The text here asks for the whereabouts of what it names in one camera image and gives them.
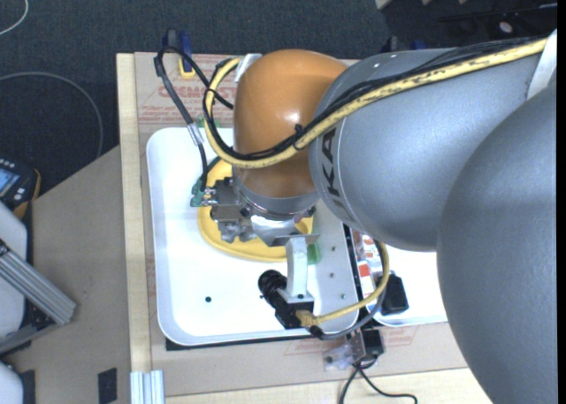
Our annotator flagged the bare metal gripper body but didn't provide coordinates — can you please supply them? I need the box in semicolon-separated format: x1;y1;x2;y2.
210;177;319;247

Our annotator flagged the yellow divided plate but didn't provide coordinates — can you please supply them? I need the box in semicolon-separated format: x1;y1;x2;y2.
196;157;316;263

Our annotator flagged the white plastic tray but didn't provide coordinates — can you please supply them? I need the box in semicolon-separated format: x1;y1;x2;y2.
342;223;450;328
145;126;360;347

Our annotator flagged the red and white packet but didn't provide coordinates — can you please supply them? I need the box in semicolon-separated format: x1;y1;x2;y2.
352;232;386;301

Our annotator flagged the brown cardboard board red print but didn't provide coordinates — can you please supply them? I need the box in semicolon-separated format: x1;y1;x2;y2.
134;51;470;397

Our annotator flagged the black rectangular object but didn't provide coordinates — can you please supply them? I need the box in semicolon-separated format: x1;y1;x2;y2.
380;273;410;317

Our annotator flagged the black cylinder on white bracket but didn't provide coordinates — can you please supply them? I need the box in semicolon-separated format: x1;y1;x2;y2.
257;234;321;331

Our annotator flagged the black block with thin wires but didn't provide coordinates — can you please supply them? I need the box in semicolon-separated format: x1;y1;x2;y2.
363;329;386;358

